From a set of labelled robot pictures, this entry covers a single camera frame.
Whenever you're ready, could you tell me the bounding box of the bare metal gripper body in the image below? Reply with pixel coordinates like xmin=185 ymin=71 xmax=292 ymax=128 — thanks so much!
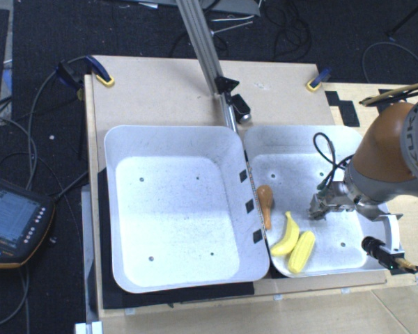
xmin=316 ymin=180 xmax=357 ymax=213

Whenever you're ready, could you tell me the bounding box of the white plastic tray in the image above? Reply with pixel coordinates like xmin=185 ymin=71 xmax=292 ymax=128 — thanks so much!
xmin=103 ymin=125 xmax=271 ymax=294
xmin=242 ymin=125 xmax=404 ymax=279

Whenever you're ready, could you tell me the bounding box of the yellow banana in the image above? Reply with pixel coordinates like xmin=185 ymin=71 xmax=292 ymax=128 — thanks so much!
xmin=270 ymin=210 xmax=301 ymax=257

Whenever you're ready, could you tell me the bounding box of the yellow corn cob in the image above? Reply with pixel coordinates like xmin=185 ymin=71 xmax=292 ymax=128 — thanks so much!
xmin=287 ymin=230 xmax=317 ymax=275

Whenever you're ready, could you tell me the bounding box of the brown toy chicken drumstick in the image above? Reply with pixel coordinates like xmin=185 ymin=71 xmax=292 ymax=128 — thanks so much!
xmin=256 ymin=184 xmax=275 ymax=231

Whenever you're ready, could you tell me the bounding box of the black block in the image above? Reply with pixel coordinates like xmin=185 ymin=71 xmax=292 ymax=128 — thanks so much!
xmin=231 ymin=93 xmax=252 ymax=125

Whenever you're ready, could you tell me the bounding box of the pale wood board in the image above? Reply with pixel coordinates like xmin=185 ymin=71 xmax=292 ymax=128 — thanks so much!
xmin=84 ymin=54 xmax=388 ymax=320

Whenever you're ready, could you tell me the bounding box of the black cylinder on white bracket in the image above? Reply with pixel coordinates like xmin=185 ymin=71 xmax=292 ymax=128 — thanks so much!
xmin=361 ymin=213 xmax=405 ymax=271

